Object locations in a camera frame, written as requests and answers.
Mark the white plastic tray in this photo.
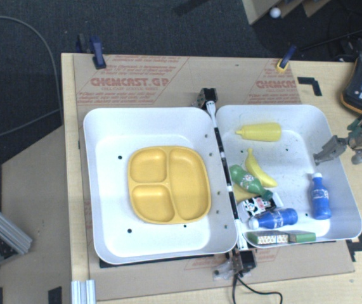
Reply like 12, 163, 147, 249
214, 104, 362, 250
82, 106, 239, 265

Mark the blue bottle with white cap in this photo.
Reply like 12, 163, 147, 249
310, 172, 332, 220
248, 208, 299, 230

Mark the yellow squeeze bottle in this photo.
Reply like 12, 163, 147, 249
235, 122, 282, 143

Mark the yellow banana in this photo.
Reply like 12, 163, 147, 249
244, 148, 278, 189

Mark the green bottle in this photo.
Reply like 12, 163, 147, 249
229, 164, 274, 201

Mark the green box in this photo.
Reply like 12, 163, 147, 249
287, 229, 317, 244

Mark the white carton with cow print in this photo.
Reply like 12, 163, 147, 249
237, 195, 278, 219

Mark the yellow wedge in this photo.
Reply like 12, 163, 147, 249
233, 182, 257, 203

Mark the green and yellow packet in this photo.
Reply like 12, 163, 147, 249
247, 231, 290, 245

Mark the thin black and white rod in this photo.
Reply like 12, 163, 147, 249
206, 101, 247, 250

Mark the yellow divided plate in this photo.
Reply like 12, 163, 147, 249
127, 145, 212, 225

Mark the brown cardboard board red print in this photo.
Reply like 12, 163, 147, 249
72, 54, 356, 301

